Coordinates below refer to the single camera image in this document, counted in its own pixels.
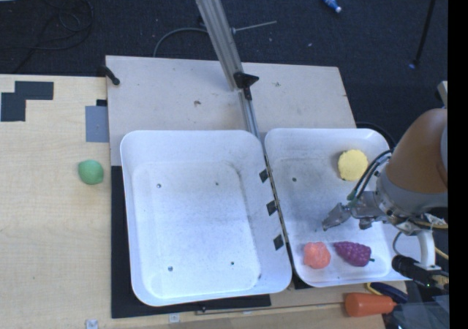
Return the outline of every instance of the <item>orange cylinder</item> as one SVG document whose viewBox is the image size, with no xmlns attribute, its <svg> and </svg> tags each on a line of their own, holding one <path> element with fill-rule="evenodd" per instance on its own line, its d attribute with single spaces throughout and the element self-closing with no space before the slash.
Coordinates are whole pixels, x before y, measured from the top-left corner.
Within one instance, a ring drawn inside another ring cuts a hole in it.
<svg viewBox="0 0 468 329">
<path fill-rule="evenodd" d="M 352 317 L 389 314 L 395 306 L 396 303 L 387 295 L 368 294 L 366 292 L 351 292 L 344 299 L 346 312 Z"/>
</svg>

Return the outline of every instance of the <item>black carpet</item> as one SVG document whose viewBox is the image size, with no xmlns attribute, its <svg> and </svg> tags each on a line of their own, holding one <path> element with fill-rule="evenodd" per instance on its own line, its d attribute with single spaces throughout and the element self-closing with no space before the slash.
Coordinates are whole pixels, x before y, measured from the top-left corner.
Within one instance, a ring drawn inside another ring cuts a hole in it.
<svg viewBox="0 0 468 329">
<path fill-rule="evenodd" d="M 337 2 L 339 14 L 320 0 L 222 0 L 235 29 L 276 21 L 235 34 L 242 62 L 338 67 L 358 125 L 398 141 L 443 106 L 448 0 L 434 0 L 431 14 L 431 0 Z M 198 17 L 195 0 L 3 0 L 0 73 L 96 75 L 106 55 L 151 57 L 164 35 L 200 28 Z M 193 31 L 165 39 L 156 57 L 217 60 L 208 35 Z"/>
</svg>

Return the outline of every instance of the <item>wooden table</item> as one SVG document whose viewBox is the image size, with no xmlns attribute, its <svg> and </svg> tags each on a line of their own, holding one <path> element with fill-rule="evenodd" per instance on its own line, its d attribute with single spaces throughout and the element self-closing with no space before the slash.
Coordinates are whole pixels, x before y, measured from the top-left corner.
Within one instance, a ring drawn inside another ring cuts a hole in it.
<svg viewBox="0 0 468 329">
<path fill-rule="evenodd" d="M 99 328 L 385 327 L 380 315 L 351 318 L 344 312 L 345 294 L 366 291 L 363 284 L 291 286 L 273 294 L 272 306 L 264 309 L 112 319 L 110 144 L 87 142 L 85 128 L 86 106 L 107 99 L 108 80 L 0 75 L 0 92 L 14 92 L 15 81 L 53 82 L 53 100 L 27 100 L 25 121 L 0 122 L 3 328 L 84 328 L 90 319 Z M 347 104 L 342 85 L 336 96 Z M 352 120 L 349 105 L 345 113 Z M 80 180 L 78 163 L 85 159 L 104 167 L 101 184 Z"/>
</svg>

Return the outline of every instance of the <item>empty white tray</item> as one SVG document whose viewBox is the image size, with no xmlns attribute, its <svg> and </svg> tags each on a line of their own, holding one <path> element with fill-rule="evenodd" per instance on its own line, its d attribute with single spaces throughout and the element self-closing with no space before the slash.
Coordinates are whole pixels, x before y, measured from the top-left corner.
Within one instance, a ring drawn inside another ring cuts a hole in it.
<svg viewBox="0 0 468 329">
<path fill-rule="evenodd" d="M 370 129 L 273 129 L 265 137 L 265 149 L 279 198 L 284 227 L 290 242 L 294 269 L 314 287 L 378 281 L 391 268 L 390 249 L 380 222 L 360 230 L 358 220 L 322 229 L 322 220 L 346 197 L 356 182 L 339 176 L 338 158 L 346 150 L 362 150 L 369 163 L 388 150 L 385 138 Z M 368 185 L 375 187 L 373 177 Z M 331 253 L 330 265 L 312 269 L 303 263 L 307 242 L 324 242 Z M 375 259 L 365 267 L 347 264 L 334 250 L 333 242 L 353 241 L 371 247 Z"/>
<path fill-rule="evenodd" d="M 292 268 L 260 141 L 243 130 L 121 141 L 132 288 L 150 306 L 280 292 Z"/>
</svg>

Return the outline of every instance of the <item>black mat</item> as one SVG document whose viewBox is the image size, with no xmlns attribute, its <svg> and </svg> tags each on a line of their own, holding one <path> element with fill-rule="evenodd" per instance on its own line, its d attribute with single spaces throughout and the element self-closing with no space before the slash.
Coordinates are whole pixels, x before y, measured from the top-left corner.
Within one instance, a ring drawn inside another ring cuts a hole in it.
<svg viewBox="0 0 468 329">
<path fill-rule="evenodd" d="M 132 290 L 129 264 L 129 244 L 122 168 L 112 167 L 112 318 L 138 317 L 185 311 L 212 309 L 243 309 L 271 306 L 270 295 L 205 300 L 164 307 L 148 306 L 138 300 Z"/>
</svg>

